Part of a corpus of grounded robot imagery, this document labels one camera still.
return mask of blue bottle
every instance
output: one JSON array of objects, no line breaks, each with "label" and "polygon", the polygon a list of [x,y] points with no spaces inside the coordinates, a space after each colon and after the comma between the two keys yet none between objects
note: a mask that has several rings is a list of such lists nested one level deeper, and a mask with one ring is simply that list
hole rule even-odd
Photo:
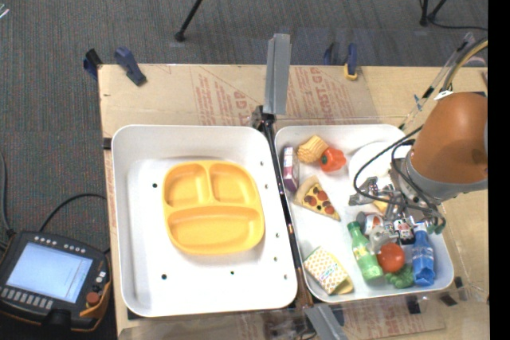
[{"label": "blue bottle", "polygon": [[414,283],[419,286],[434,284],[436,273],[434,272],[434,249],[429,242],[429,234],[423,224],[414,229],[416,241],[411,249],[413,260]]}]

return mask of toy pizza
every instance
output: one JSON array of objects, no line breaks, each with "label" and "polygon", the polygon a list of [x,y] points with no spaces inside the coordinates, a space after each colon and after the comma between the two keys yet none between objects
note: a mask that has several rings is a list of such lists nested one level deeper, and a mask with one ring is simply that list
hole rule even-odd
[{"label": "toy pizza", "polygon": [[317,176],[311,176],[300,184],[294,195],[294,204],[300,205],[313,211],[314,213],[322,214],[326,217],[333,218],[340,221],[340,215],[336,212],[335,207],[329,201],[328,194],[324,191],[319,183]]}]

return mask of table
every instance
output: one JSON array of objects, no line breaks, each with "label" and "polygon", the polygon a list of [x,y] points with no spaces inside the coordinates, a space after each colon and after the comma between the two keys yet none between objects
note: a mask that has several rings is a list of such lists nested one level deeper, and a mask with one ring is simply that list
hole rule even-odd
[{"label": "table", "polygon": [[[147,83],[136,87],[119,65],[98,69],[103,135],[108,141],[124,125],[198,124],[246,125],[253,109],[264,103],[264,65],[140,64]],[[291,66],[287,117],[321,117],[327,123],[344,118],[378,118],[398,126],[414,106],[414,97],[433,82],[439,67],[358,67],[355,81],[343,77],[343,66]],[[453,80],[454,91],[488,94],[483,75],[487,68],[463,68]],[[431,100],[416,117],[418,125],[428,115]],[[128,319],[120,293],[115,188],[112,182],[112,152],[104,151],[108,188],[108,215],[112,247],[114,299],[117,332],[121,340],[165,338],[264,339],[267,315],[240,314],[210,319]],[[388,314],[375,308],[370,321],[357,321],[367,309],[347,308],[343,331],[349,338],[487,338],[488,299],[488,192],[463,194],[444,205],[449,222],[445,241],[463,287],[432,294],[421,303],[422,313]],[[277,325],[287,327],[288,318],[273,314]]]}]

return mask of green soda bottle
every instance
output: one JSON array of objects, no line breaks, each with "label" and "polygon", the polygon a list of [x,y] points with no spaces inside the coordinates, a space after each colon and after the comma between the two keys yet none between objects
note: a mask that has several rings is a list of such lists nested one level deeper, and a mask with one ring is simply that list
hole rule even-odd
[{"label": "green soda bottle", "polygon": [[377,262],[377,256],[367,248],[370,242],[361,232],[358,221],[347,224],[352,237],[352,252],[356,258],[361,274],[365,280],[377,279],[383,276],[383,270]]}]

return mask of white plate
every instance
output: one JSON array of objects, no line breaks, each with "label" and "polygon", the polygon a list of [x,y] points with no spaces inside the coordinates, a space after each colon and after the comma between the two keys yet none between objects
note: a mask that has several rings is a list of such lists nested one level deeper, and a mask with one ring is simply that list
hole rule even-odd
[{"label": "white plate", "polygon": [[[130,125],[112,139],[120,286],[144,317],[276,309],[296,297],[296,271],[266,138],[251,127]],[[167,235],[162,185],[173,165],[221,159],[245,167],[261,196],[265,234],[220,256],[179,251]]]},{"label": "white plate", "polygon": [[[320,169],[319,163],[300,163],[300,182],[316,174],[320,184],[328,193],[331,203],[339,213],[340,222],[293,204],[293,194],[287,190],[285,191],[296,232],[300,258],[304,260],[315,248],[322,246],[344,266],[353,281],[355,289],[352,293],[344,295],[328,295],[308,273],[305,273],[310,292],[323,302],[341,303],[392,295],[438,291],[448,287],[453,281],[453,264],[442,235],[430,235],[430,242],[436,260],[434,265],[436,279],[434,284],[428,287],[413,286],[397,289],[392,284],[387,283],[384,278],[368,283],[361,276],[352,254],[351,236],[347,231],[347,224],[356,219],[359,211],[378,211],[377,207],[372,204],[349,206],[349,197],[356,193],[352,185],[352,179],[365,162],[382,151],[384,147],[388,147],[399,140],[404,136],[404,133],[397,127],[386,124],[284,127],[275,136],[275,147],[279,159],[281,159],[281,152],[284,147],[293,146],[297,148],[313,135],[318,135],[328,145],[341,149],[346,156],[347,164],[342,169],[327,174]],[[400,148],[396,153],[395,157],[402,157],[406,153],[406,148]],[[388,161],[387,165],[382,162],[367,166],[360,174],[358,186],[361,186],[365,181],[363,177],[376,175],[371,174],[371,172],[383,173],[385,166],[389,167],[390,152],[386,152],[380,160]],[[410,246],[404,245],[403,248],[406,253],[406,262],[410,263]]]}]

